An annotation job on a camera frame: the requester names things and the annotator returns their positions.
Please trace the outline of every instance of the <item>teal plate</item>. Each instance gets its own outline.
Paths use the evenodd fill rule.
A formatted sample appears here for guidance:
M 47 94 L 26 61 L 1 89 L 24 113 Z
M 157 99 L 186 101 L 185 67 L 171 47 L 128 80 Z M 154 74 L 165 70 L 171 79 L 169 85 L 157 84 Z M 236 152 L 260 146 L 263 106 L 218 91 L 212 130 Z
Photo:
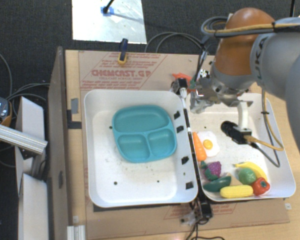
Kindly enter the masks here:
M 164 159 L 177 148 L 173 123 L 156 105 L 118 110 L 112 118 L 112 130 L 120 154 L 132 163 Z

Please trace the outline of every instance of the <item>black pole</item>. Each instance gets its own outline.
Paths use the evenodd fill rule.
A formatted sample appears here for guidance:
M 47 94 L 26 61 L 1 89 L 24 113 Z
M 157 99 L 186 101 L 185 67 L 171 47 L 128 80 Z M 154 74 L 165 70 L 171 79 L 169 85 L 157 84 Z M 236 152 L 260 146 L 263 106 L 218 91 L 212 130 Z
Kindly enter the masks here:
M 104 14 L 106 14 L 108 12 L 108 9 L 109 9 L 110 5 L 113 3 L 113 1 L 114 0 L 110 0 L 110 2 L 107 4 L 107 6 L 102 9 L 102 12 Z
M 295 2 L 296 0 L 291 0 L 290 17 L 293 17 L 295 14 Z

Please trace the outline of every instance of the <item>wooden surface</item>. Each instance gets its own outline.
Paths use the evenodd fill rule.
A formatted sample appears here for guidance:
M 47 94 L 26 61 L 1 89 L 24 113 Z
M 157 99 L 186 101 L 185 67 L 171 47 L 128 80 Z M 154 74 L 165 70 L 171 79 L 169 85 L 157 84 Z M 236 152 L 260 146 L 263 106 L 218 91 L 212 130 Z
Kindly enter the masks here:
M 74 74 L 75 77 L 66 77 L 67 93 L 77 92 L 79 97 L 79 89 L 75 90 L 73 86 L 79 86 L 79 57 L 78 51 L 66 51 L 66 73 Z M 254 84 L 251 91 L 260 93 L 260 88 Z M 275 114 L 277 125 L 281 134 L 281 138 L 285 147 L 285 151 L 290 162 L 293 176 L 296 182 L 295 194 L 287 198 L 285 203 L 291 207 L 288 211 L 290 223 L 272 224 L 262 226 L 249 226 L 239 228 L 226 228 L 217 230 L 201 230 L 199 236 L 201 237 L 215 237 L 222 236 L 226 240 L 254 240 L 254 239 L 269 239 L 269 240 L 300 240 L 300 153 L 294 141 L 289 121 L 287 117 L 286 104 L 284 101 L 268 95 L 272 109 Z M 67 109 L 70 109 L 70 98 L 67 100 Z M 72 118 L 73 121 L 78 119 L 80 113 Z M 71 192 L 71 209 L 72 215 L 78 216 L 79 222 L 77 225 L 84 225 L 86 223 L 85 210 L 85 181 L 84 181 L 84 167 L 82 153 L 82 132 L 80 129 L 69 130 L 69 182 Z M 121 240 L 183 240 L 188 233 L 169 233 L 160 235 L 142 235 L 137 237 L 123 237 Z

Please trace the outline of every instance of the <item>toy fried egg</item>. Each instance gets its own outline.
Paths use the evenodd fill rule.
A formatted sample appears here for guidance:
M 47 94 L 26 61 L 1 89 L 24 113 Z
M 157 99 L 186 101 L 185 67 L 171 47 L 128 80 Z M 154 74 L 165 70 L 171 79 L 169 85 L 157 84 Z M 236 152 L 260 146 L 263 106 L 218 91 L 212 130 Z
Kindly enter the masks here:
M 220 152 L 217 137 L 212 131 L 198 131 L 197 134 L 207 157 L 214 157 Z

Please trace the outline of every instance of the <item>orange carrot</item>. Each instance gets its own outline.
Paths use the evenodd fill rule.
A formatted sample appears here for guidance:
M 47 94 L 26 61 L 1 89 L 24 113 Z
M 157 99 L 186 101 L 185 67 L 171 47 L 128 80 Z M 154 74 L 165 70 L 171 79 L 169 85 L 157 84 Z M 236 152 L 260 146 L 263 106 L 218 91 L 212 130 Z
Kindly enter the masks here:
M 201 141 L 199 139 L 198 134 L 196 132 L 193 132 L 192 136 L 193 136 L 193 144 L 194 144 L 196 159 L 199 162 L 206 160 L 207 154 L 204 149 L 204 145 L 201 143 Z

